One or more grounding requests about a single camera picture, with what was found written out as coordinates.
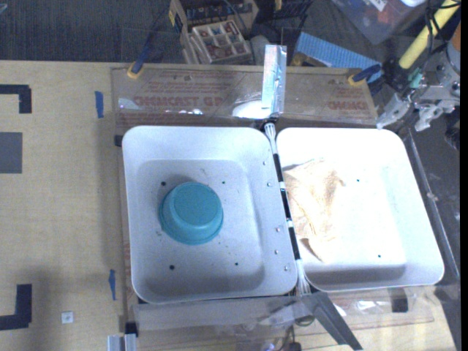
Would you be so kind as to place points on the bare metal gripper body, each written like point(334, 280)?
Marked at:
point(440, 86)

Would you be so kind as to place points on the white plastic tray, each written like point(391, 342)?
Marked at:
point(380, 210)
point(241, 210)

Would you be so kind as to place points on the teal bowl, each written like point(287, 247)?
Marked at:
point(192, 212)

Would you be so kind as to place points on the thin black and white rod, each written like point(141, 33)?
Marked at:
point(287, 212)

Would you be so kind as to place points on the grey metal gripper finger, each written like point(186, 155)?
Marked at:
point(394, 109)
point(427, 116)

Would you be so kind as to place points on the small white square tile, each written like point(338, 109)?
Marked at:
point(67, 317)

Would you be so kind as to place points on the tan cloth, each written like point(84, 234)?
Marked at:
point(311, 199)

